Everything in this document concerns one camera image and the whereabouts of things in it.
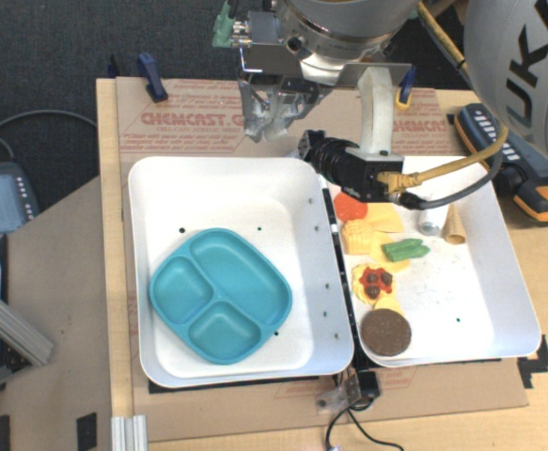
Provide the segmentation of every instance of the blue plate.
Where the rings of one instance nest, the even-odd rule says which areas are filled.
[[[275,266],[238,234],[202,231],[171,254],[150,280],[157,314],[212,363],[246,358],[286,320],[290,286]]]

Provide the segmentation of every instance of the yellow cable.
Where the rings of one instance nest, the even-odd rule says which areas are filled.
[[[446,32],[441,28],[441,26],[436,22],[434,17],[428,11],[426,6],[420,2],[417,4],[417,13],[423,22],[429,27],[435,37],[438,38],[439,42],[444,46],[444,48],[449,52],[451,57],[456,61],[458,65],[461,65],[461,70],[467,75],[468,68],[465,64],[463,54],[457,48],[453,40],[446,34]],[[497,139],[490,144],[487,148],[474,153],[458,161],[453,161],[450,163],[444,163],[438,167],[433,167],[432,169],[426,170],[424,172],[415,172],[413,174],[400,174],[399,172],[381,172],[378,174],[377,180],[386,184],[387,192],[389,194],[400,194],[405,192],[409,187],[415,187],[420,185],[425,180],[434,179],[444,174],[449,174],[450,172],[455,172],[456,170],[463,169],[473,163],[480,163],[497,152],[502,150],[503,144],[508,139],[509,130],[501,122],[499,122],[499,130],[497,132]]]

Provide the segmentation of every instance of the orange and black tool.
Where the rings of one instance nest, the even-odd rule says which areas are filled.
[[[471,152],[488,147],[497,137],[497,122],[481,103],[463,107],[454,124]],[[489,167],[491,159],[485,165]],[[548,159],[514,131],[509,131],[503,146],[503,162],[493,187],[498,196],[512,197],[536,221],[548,223]]]

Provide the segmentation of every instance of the wooden table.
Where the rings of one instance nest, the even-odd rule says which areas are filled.
[[[455,112],[472,101],[471,92],[438,91],[443,110]],[[133,412],[132,371],[128,331],[126,262],[121,217],[122,199],[117,129],[117,87],[114,80],[97,81],[102,214],[108,306],[111,405],[113,416]],[[531,225],[510,202],[501,202],[509,234],[548,342],[548,226]],[[548,373],[533,377],[527,391],[529,406],[492,412],[365,423],[377,439],[401,444],[406,450],[548,450]],[[305,450],[323,449],[324,428],[298,428],[233,436],[152,443],[151,450]],[[335,427],[333,443],[345,450],[376,447],[353,425]]]

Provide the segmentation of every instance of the wooden edge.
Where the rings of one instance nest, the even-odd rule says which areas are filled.
[[[96,90],[111,410],[113,416],[131,417],[133,415],[132,359],[118,146],[117,83],[114,79],[98,79]]]

